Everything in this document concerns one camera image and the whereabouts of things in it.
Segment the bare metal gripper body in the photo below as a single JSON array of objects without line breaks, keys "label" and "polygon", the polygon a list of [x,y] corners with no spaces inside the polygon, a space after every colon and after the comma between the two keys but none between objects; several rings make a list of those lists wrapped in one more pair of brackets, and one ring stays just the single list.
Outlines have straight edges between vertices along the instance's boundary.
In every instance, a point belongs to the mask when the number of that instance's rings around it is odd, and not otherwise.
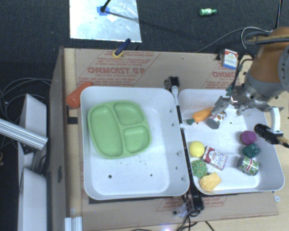
[{"label": "bare metal gripper body", "polygon": [[232,92],[233,106],[238,109],[241,104],[248,104],[250,109],[267,110],[270,105],[270,97],[260,94],[256,89],[248,84],[235,86]]}]

